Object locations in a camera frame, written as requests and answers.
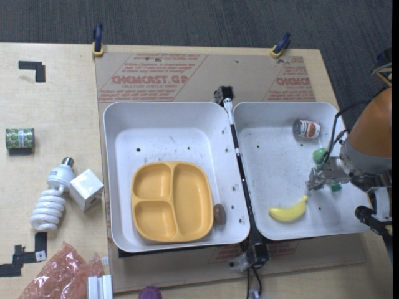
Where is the black cylinder on white bracket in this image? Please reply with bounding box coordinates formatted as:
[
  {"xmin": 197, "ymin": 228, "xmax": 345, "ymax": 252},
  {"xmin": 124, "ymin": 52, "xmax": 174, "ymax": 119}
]
[{"xmin": 354, "ymin": 186, "xmax": 393, "ymax": 237}]

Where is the white cube box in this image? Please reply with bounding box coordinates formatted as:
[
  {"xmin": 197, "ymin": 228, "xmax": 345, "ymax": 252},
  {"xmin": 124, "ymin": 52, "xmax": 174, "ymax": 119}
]
[{"xmin": 69, "ymin": 168, "xmax": 105, "ymax": 213}]

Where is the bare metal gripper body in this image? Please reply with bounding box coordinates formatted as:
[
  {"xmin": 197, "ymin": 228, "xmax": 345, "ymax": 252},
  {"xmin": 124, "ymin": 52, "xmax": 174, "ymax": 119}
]
[{"xmin": 324, "ymin": 156, "xmax": 393, "ymax": 194}]

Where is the brown egg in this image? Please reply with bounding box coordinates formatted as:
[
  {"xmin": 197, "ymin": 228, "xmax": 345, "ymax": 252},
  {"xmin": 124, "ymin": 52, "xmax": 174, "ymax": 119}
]
[{"xmin": 213, "ymin": 203, "xmax": 227, "ymax": 225}]

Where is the yellow divided plate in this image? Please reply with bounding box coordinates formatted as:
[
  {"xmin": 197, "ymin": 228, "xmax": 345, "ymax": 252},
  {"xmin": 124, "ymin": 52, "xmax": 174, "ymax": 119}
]
[{"xmin": 130, "ymin": 161, "xmax": 215, "ymax": 244}]

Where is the brown cardboard board red print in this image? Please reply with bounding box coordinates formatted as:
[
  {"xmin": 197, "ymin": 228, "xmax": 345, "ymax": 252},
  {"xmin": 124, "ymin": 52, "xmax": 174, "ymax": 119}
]
[{"xmin": 94, "ymin": 44, "xmax": 367, "ymax": 294}]

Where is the black block with thin wires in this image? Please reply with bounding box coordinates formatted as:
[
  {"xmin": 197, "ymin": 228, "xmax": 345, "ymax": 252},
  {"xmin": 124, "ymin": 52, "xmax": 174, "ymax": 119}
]
[
  {"xmin": 246, "ymin": 243, "xmax": 271, "ymax": 269},
  {"xmin": 213, "ymin": 85, "xmax": 235, "ymax": 104}
]

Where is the green patterned can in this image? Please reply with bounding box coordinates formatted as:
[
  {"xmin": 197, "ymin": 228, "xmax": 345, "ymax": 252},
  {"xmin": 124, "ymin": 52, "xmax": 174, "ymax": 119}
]
[{"xmin": 5, "ymin": 128, "xmax": 36, "ymax": 151}]

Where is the yellow banana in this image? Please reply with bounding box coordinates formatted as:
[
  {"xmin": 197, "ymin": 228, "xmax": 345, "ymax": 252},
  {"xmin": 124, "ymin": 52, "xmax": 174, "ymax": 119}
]
[{"xmin": 268, "ymin": 194, "xmax": 309, "ymax": 223}]

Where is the thin black and white rod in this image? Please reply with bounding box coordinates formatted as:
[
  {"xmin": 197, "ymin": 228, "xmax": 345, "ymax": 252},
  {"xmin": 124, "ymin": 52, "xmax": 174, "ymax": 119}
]
[{"xmin": 223, "ymin": 98, "xmax": 260, "ymax": 246}]

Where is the white spiral light bulb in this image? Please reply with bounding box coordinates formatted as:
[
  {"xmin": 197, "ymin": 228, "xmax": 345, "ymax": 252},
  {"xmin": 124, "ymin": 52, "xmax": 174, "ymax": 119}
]
[{"xmin": 29, "ymin": 156, "xmax": 77, "ymax": 232}]

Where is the small can with orange label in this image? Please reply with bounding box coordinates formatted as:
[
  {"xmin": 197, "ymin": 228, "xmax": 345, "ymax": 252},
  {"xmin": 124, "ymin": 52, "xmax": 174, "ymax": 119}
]
[{"xmin": 292, "ymin": 118, "xmax": 322, "ymax": 140}]

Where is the purple round object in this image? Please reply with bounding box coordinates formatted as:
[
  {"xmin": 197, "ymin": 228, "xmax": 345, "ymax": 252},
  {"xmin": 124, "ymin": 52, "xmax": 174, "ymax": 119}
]
[{"xmin": 138, "ymin": 285, "xmax": 164, "ymax": 299}]

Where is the white plastic tray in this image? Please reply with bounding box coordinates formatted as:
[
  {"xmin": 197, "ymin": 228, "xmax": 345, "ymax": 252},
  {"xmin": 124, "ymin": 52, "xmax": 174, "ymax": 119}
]
[
  {"xmin": 232, "ymin": 100, "xmax": 372, "ymax": 242},
  {"xmin": 102, "ymin": 100, "xmax": 251, "ymax": 254}
]

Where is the pink bubble wrap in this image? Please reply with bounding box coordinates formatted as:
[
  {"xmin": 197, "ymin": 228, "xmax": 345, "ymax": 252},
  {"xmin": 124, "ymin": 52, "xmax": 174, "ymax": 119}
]
[{"xmin": 17, "ymin": 241, "xmax": 105, "ymax": 299}]

